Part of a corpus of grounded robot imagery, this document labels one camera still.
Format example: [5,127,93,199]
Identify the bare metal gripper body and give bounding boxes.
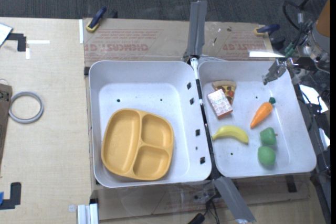
[287,44,330,72]

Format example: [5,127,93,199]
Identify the orange toy carrot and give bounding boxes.
[249,97,277,129]

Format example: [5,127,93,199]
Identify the toy pizza slice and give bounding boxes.
[211,80,237,105]

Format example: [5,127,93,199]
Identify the orange and white carton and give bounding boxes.
[207,89,234,120]

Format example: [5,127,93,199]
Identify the green toy pepper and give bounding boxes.
[259,127,279,146]

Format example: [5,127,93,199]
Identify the yellow banana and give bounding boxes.
[211,125,249,145]

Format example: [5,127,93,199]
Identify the thin black and white rod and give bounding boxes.
[190,56,217,179]

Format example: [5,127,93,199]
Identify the green toy apple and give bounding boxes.
[257,145,277,166]

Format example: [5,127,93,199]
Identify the white plastic tray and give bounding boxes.
[196,60,318,179]
[88,60,213,189]

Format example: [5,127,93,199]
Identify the brown cardboard board red print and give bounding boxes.
[82,17,319,221]

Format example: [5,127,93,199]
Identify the yellow divided plate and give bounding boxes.
[101,108,175,182]

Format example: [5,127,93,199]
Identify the grey tape roll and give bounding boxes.
[8,91,45,124]

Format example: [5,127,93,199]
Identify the white paper sheet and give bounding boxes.
[0,22,14,48]

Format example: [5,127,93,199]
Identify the brown cardboard piece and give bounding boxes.
[0,83,13,174]

